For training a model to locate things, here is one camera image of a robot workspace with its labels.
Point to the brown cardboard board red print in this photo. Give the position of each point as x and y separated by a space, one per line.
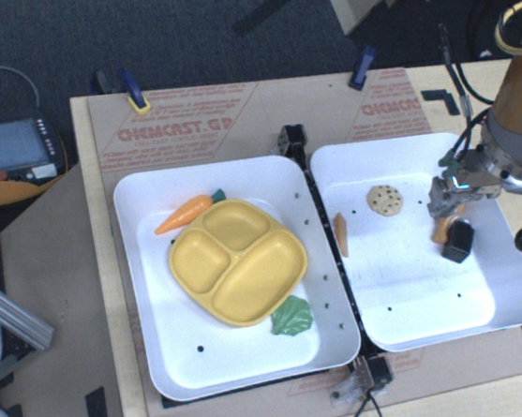
241 120

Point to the orange sausage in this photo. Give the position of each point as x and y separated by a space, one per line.
442 230

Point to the yellow divided plate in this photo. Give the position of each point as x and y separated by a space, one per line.
245 271

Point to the orange carrot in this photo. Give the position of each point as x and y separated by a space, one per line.
184 214

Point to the green lettuce leaf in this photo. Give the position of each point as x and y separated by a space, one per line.
293 317

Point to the tan biscuit with dark chips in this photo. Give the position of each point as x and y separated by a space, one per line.
385 201

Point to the thin black rod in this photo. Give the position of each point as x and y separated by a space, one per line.
325 223

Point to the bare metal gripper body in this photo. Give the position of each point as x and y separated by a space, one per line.
471 174

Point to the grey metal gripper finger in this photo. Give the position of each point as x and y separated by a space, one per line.
456 205
437 202

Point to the black carton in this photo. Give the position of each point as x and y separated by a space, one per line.
458 242

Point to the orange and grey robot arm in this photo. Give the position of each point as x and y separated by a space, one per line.
516 96

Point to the white plastic tray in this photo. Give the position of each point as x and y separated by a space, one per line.
241 356
411 279

